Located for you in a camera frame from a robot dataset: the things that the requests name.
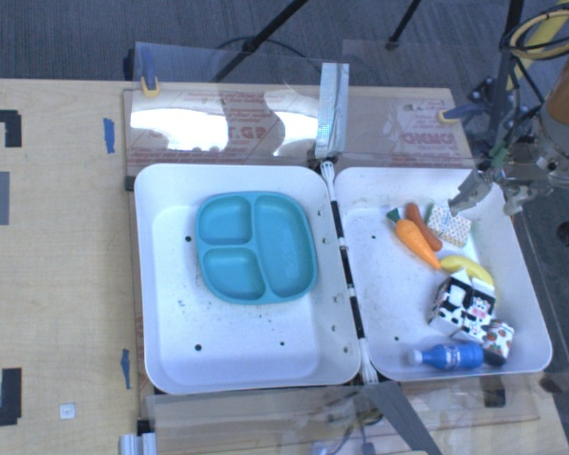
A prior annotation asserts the white plastic tray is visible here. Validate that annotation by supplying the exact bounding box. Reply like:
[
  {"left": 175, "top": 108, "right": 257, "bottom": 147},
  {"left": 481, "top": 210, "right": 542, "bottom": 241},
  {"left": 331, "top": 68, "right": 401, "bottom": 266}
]
[
  {"left": 133, "top": 162, "right": 363, "bottom": 396},
  {"left": 333, "top": 166, "right": 554, "bottom": 383}
]

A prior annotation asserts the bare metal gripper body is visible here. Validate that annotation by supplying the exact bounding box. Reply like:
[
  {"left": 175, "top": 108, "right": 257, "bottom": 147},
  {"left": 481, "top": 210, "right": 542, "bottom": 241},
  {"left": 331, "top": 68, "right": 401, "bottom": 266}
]
[{"left": 490, "top": 141, "right": 569, "bottom": 193}]

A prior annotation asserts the orange-brown sausage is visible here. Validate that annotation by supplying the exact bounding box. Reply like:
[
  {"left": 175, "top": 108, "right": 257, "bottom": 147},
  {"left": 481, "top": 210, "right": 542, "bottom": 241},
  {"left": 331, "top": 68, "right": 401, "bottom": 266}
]
[{"left": 404, "top": 202, "right": 444, "bottom": 253}]

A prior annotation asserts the white orange patterned packet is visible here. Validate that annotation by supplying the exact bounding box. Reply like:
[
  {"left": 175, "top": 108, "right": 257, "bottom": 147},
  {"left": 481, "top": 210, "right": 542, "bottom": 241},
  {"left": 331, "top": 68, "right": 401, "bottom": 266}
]
[{"left": 425, "top": 203, "right": 473, "bottom": 249}]

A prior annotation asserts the white can with strawberry print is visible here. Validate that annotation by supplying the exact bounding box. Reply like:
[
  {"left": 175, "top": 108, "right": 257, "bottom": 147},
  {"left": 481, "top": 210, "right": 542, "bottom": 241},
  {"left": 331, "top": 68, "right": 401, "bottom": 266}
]
[{"left": 480, "top": 318, "right": 516, "bottom": 357}]

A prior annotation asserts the blue bottle with white cap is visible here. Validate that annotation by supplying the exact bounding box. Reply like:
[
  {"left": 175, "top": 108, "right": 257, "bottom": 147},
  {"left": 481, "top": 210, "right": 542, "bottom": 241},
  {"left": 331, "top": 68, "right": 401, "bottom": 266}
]
[{"left": 407, "top": 341, "right": 486, "bottom": 373}]

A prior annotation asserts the thin black and white rod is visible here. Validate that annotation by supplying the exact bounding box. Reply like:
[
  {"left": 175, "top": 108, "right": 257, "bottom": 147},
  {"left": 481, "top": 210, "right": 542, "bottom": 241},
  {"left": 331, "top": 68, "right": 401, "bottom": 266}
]
[{"left": 319, "top": 158, "right": 380, "bottom": 386}]

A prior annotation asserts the blue divided plate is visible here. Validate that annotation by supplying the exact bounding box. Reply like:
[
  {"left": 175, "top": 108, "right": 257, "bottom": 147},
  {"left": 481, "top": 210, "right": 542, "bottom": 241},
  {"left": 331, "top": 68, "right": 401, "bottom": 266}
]
[{"left": 193, "top": 191, "right": 320, "bottom": 306}]

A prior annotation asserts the orange carrot with green top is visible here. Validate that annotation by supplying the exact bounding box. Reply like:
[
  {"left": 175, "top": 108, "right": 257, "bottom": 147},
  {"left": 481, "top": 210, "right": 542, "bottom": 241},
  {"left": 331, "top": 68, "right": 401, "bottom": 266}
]
[{"left": 385, "top": 207, "right": 444, "bottom": 271}]

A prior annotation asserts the brown cardboard board red print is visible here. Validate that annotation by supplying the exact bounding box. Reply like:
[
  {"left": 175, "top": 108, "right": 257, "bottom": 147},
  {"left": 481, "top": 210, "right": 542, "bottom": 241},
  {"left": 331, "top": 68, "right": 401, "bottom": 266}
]
[{"left": 122, "top": 85, "right": 542, "bottom": 427}]

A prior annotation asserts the black and white cow carton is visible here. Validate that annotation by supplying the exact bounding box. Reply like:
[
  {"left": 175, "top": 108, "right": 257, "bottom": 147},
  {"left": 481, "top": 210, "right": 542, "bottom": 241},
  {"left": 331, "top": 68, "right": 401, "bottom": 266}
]
[{"left": 427, "top": 274, "right": 498, "bottom": 343}]

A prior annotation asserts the yellow banana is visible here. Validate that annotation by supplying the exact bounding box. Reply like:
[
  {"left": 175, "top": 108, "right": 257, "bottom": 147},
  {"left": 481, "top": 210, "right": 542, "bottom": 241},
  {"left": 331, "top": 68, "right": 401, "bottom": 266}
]
[{"left": 439, "top": 254, "right": 496, "bottom": 289}]

